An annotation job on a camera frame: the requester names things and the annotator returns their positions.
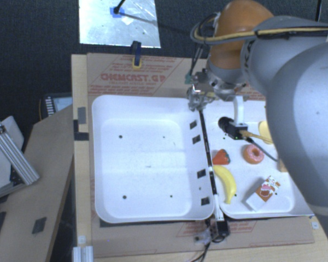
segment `silver metal plate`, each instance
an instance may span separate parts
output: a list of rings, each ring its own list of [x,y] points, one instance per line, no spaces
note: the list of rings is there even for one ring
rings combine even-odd
[[[121,0],[79,0],[80,43],[160,48],[154,0],[126,0],[120,15],[113,8]]]

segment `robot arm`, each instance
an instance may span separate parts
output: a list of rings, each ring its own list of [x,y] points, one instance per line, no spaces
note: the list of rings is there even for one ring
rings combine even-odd
[[[229,3],[215,20],[206,69],[191,77],[191,110],[224,101],[248,81],[266,96],[272,140],[328,237],[328,24],[273,15],[251,0]]]

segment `black carpet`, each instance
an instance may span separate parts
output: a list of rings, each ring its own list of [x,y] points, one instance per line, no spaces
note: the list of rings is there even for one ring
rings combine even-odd
[[[188,32],[231,0],[155,0],[161,49],[145,55],[191,57]],[[256,0],[274,15],[314,19],[317,0]],[[128,53],[128,47],[79,44],[78,0],[0,0],[0,119],[13,115],[27,135],[40,98],[71,91],[71,54]],[[328,0],[321,21],[328,22]]]

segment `yellow toy banana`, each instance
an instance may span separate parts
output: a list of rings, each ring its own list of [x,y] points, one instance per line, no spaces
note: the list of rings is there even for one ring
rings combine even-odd
[[[237,191],[235,178],[233,177],[231,172],[228,171],[227,168],[223,166],[214,165],[213,170],[224,183],[225,194],[226,194],[225,203],[230,204],[232,197],[235,195]]]

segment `pink donut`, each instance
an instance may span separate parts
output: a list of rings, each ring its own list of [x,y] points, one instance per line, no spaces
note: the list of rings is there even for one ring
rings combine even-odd
[[[259,150],[259,148],[253,144],[245,147],[243,151],[243,157],[245,161],[250,164],[258,164],[263,161],[265,154]]]

